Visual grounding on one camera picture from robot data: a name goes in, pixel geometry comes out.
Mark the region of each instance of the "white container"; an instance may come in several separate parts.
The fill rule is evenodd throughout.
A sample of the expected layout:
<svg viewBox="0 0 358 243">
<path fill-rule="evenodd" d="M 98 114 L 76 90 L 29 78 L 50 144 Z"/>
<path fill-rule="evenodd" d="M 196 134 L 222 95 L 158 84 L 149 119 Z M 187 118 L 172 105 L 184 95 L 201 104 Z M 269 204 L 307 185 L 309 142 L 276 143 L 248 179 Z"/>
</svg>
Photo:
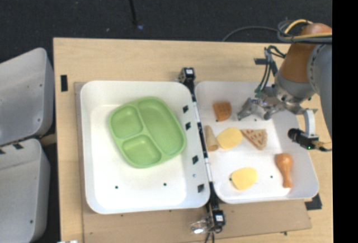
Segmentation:
<svg viewBox="0 0 358 243">
<path fill-rule="evenodd" d="M 37 48 L 0 64 L 0 242 L 39 239 L 47 223 L 50 163 L 40 142 L 52 125 L 54 73 Z"/>
<path fill-rule="evenodd" d="M 211 126 L 217 136 L 223 130 L 236 127 L 238 129 L 266 129 L 267 145 L 263 150 L 254 147 L 245 137 L 241 143 L 230 150 L 219 148 L 208 152 L 214 189 L 218 197 L 231 204 L 245 202 L 261 202 L 286 199 L 309 199 L 318 193 L 318 179 L 315 174 L 309 151 L 294 143 L 288 137 L 288 130 L 299 128 L 297 117 L 285 110 L 272 115 L 271 119 L 263 119 L 263 109 L 242 120 L 237 119 L 237 112 L 251 97 L 258 83 L 254 82 L 200 82 L 196 85 L 195 95 L 201 123 Z M 217 122 L 213 109 L 215 102 L 229 101 L 232 106 L 231 117 Z M 276 166 L 275 155 L 289 153 L 293 158 L 290 176 L 292 188 L 282 186 L 283 177 Z M 257 170 L 258 181 L 247 190 L 240 191 L 230 181 L 233 171 L 243 167 Z"/>
<path fill-rule="evenodd" d="M 126 162 L 116 146 L 109 116 L 119 106 L 147 96 L 156 96 L 169 106 L 185 131 L 187 146 L 166 162 L 139 169 Z M 82 87 L 80 98 L 85 194 L 95 212 L 197 208 L 208 201 L 210 188 L 197 119 L 191 94 L 184 85 L 92 81 Z"/>
</svg>

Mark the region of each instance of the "green divided plate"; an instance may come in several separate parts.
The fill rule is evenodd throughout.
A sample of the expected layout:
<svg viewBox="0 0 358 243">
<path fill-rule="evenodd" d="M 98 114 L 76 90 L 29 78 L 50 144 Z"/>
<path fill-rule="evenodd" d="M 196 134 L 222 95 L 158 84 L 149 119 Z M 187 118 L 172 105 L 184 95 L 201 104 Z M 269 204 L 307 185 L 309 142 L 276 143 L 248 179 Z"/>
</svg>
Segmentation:
<svg viewBox="0 0 358 243">
<path fill-rule="evenodd" d="M 115 109 L 109 119 L 113 139 L 128 163 L 151 167 L 180 154 L 185 133 L 168 105 L 144 97 Z"/>
</svg>

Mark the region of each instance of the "pizza slice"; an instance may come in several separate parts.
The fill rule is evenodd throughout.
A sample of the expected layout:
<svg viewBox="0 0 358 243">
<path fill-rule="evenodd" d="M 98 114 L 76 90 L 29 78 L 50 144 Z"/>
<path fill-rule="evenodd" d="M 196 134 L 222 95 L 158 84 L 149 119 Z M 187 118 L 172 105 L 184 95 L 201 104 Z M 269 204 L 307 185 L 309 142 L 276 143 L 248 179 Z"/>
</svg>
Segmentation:
<svg viewBox="0 0 358 243">
<path fill-rule="evenodd" d="M 266 129 L 242 129 L 244 137 L 246 137 L 255 147 L 262 150 L 267 144 Z"/>
</svg>

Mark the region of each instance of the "wooden table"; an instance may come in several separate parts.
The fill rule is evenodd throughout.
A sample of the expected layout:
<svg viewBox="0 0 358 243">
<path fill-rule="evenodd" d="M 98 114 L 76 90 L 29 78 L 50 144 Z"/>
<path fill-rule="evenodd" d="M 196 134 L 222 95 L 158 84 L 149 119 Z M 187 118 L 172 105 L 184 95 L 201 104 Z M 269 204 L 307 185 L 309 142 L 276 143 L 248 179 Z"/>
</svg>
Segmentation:
<svg viewBox="0 0 358 243">
<path fill-rule="evenodd" d="M 204 242 L 188 231 L 196 210 L 100 215 L 86 205 L 81 185 L 75 83 L 92 80 L 174 81 L 183 67 L 193 67 L 196 82 L 258 82 L 263 49 L 272 44 L 200 41 L 54 38 L 55 108 L 58 147 L 61 240 L 79 242 Z M 275 44 L 286 53 L 288 44 Z M 281 58 L 275 59 L 278 66 Z M 304 103 L 319 108 L 316 133 L 331 141 L 319 96 Z M 304 129 L 304 119 L 299 117 Z M 310 151 L 319 180 L 322 209 L 307 211 L 303 200 L 221 204 L 227 216 L 216 242 L 333 242 L 332 153 Z"/>
</svg>

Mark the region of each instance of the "gray container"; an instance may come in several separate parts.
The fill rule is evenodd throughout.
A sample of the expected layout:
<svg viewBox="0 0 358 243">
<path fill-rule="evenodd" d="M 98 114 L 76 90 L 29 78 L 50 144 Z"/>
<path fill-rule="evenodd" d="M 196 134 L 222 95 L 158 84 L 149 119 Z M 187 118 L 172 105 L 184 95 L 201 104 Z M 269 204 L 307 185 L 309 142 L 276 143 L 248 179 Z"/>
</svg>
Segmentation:
<svg viewBox="0 0 358 243">
<path fill-rule="evenodd" d="M 0 64 L 0 242 L 39 239 L 48 213 L 50 163 L 37 139 L 52 125 L 54 73 L 37 48 Z"/>
</svg>

